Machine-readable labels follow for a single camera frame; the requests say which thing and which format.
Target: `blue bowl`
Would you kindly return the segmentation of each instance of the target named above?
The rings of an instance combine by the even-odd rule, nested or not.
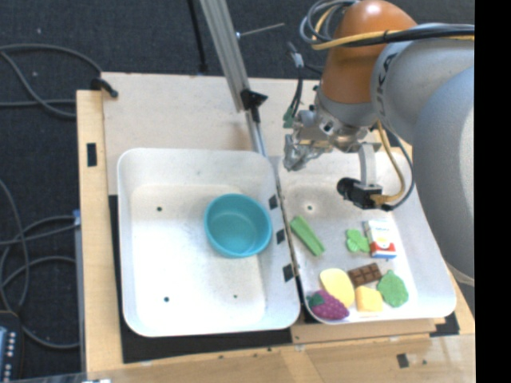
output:
[[[229,258],[258,254],[271,239],[271,220],[264,207],[247,195],[234,193],[221,195],[208,205],[204,229],[211,246]]]

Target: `white tray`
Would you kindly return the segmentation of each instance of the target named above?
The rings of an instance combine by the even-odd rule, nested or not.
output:
[[[300,303],[287,238],[262,253],[228,259],[209,245],[208,203],[239,192],[268,208],[284,229],[270,162],[254,152],[138,148],[118,162],[121,291],[125,320],[147,337],[277,330]]]
[[[410,183],[410,169],[400,154],[395,154],[406,182]],[[336,184],[343,177],[360,178],[358,155],[332,152],[316,160],[298,172],[287,172],[278,160],[278,172],[283,197],[283,209],[288,221],[301,215],[323,241],[326,251],[315,257],[298,239],[291,236],[299,281],[305,295],[322,288],[319,274],[327,268],[339,268],[348,272],[356,267],[377,263],[382,274],[394,270],[403,279],[409,292],[409,300],[399,308],[384,304],[383,312],[361,313],[354,303],[348,309],[350,316],[341,321],[324,321],[327,324],[368,322],[379,320],[442,318],[453,312],[456,294],[438,245],[428,226],[416,191],[399,208],[392,212],[362,210],[344,200],[336,191]],[[377,152],[378,184],[385,194],[399,189],[397,174],[385,152]],[[398,256],[394,259],[373,259],[361,252],[351,253],[346,247],[346,230],[359,229],[368,219],[386,218],[395,229]]]

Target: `black carpet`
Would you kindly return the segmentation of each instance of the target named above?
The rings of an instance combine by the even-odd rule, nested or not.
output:
[[[208,74],[220,64],[196,1]],[[325,53],[312,53],[299,40],[297,27],[317,0],[228,0],[235,28],[249,31],[276,23],[284,27],[240,41],[249,77],[295,78],[284,53],[292,41],[307,62],[321,65]],[[475,0],[388,0],[417,22],[475,23]],[[0,46],[44,43],[75,49],[104,71],[196,74],[200,58],[186,0],[0,0]],[[73,99],[97,75],[91,65],[66,53],[32,49],[9,51],[34,91],[42,98]],[[30,97],[4,57],[0,57],[0,180],[10,189],[23,226],[79,208],[77,135],[73,120],[52,116],[40,106],[19,108],[8,102]],[[68,113],[72,105],[56,105]],[[50,231],[70,221],[38,228]],[[18,233],[10,203],[0,193],[0,241]],[[6,246],[0,245],[3,254]],[[30,260],[74,256],[72,231],[28,242]],[[19,244],[6,256],[3,278],[23,265]],[[6,286],[16,306],[23,277]],[[78,339],[76,274],[65,262],[32,268],[21,318],[26,328],[57,344]],[[473,290],[467,289],[473,305]],[[80,371],[76,349],[50,349],[26,339],[22,377]]]

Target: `yellow cheese toy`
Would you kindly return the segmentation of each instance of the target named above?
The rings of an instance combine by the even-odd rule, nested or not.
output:
[[[347,308],[355,301],[355,290],[348,274],[339,268],[321,271],[319,279],[328,294],[337,298]]]
[[[378,290],[373,290],[368,286],[357,286],[355,297],[357,298],[357,310],[360,312],[381,312],[383,310],[383,297]]]

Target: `yellow toy lemon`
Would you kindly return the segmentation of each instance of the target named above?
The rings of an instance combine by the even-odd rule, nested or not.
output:
[[[339,268],[321,271],[319,279],[328,294],[337,298],[347,308],[355,301],[355,290],[348,274]]]

